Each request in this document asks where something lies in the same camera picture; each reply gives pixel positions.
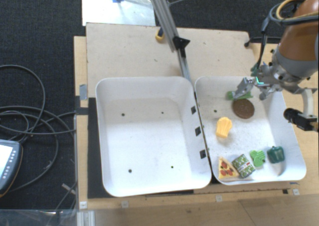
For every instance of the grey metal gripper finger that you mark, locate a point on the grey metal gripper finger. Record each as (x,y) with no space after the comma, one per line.
(266,91)
(244,87)

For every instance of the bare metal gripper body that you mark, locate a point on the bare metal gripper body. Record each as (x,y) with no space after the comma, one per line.
(279,79)

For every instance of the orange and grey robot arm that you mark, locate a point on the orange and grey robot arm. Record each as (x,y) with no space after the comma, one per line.
(299,43)

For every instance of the flat green toy leaf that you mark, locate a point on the flat green toy leaf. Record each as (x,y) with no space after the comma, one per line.
(229,95)

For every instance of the brown round biscuit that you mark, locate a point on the brown round biscuit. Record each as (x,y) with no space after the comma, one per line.
(243,109)

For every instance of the yellow toy madeleine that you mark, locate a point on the yellow toy madeleine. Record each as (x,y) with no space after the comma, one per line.
(223,127)

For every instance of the white plastic tray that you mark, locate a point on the white plastic tray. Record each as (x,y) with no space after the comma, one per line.
(251,137)
(147,142)

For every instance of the thin black rod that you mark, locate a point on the thin black rod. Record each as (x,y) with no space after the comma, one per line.
(202,132)

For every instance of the dark green bell pepper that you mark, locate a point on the dark green bell pepper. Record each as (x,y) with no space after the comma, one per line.
(275,154)

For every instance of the light green toy vegetable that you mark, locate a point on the light green toy vegetable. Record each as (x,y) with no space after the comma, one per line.
(258,158)

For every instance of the green labelled can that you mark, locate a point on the green labelled can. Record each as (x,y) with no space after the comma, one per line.
(243,166)

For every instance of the toy pizza slice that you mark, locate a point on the toy pizza slice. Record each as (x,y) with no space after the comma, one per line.
(225,169)

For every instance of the black cylinder on white bracket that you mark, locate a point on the black cylinder on white bracket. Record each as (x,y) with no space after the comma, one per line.
(300,119)

